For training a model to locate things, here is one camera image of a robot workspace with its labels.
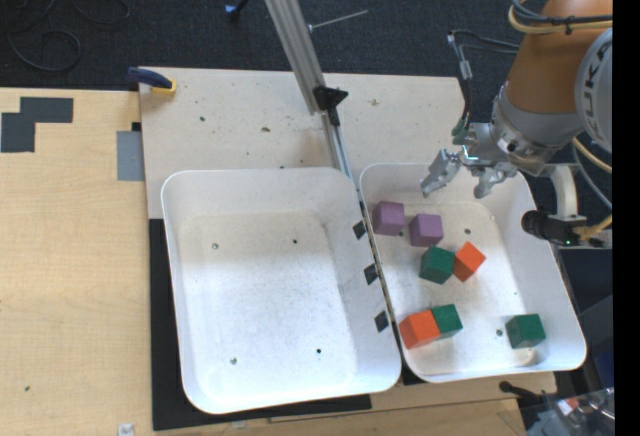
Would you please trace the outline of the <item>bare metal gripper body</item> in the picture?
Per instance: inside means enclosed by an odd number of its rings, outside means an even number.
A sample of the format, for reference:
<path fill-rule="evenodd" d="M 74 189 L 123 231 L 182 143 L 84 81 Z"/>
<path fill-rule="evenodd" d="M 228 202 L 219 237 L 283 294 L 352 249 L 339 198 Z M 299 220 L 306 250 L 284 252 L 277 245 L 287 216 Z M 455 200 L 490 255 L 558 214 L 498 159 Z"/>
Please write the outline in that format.
<path fill-rule="evenodd" d="M 508 124 L 472 123 L 464 138 L 466 156 L 483 166 L 509 164 L 527 173 L 539 173 L 557 153 L 529 139 Z"/>

